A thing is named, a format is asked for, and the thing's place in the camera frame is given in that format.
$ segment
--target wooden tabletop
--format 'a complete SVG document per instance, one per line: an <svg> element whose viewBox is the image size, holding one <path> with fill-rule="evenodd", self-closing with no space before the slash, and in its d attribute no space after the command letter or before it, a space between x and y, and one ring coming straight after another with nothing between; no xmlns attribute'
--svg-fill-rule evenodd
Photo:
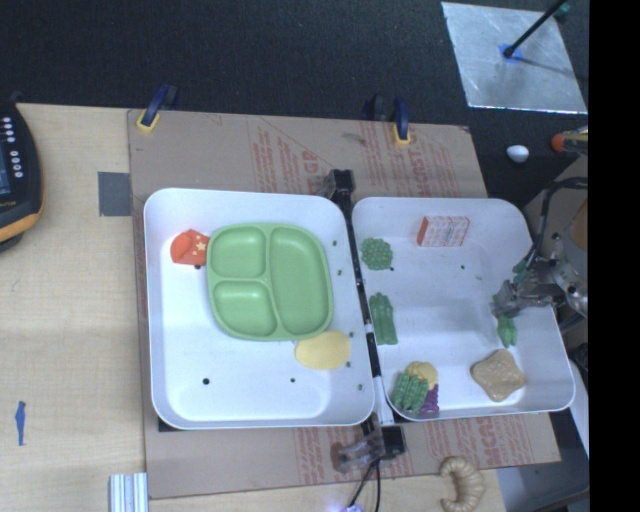
<svg viewBox="0 0 640 512"><path fill-rule="evenodd" d="M0 254L0 510L108 511L145 471L132 223L101 216L98 174L128 173L125 109L21 104L46 175L39 222ZM16 412L24 403L23 444ZM497 473L478 512L505 510ZM171 500L151 511L340 511L356 483ZM375 507L375 481L358 502ZM441 511L437 475L382 481L380 510Z"/></svg>

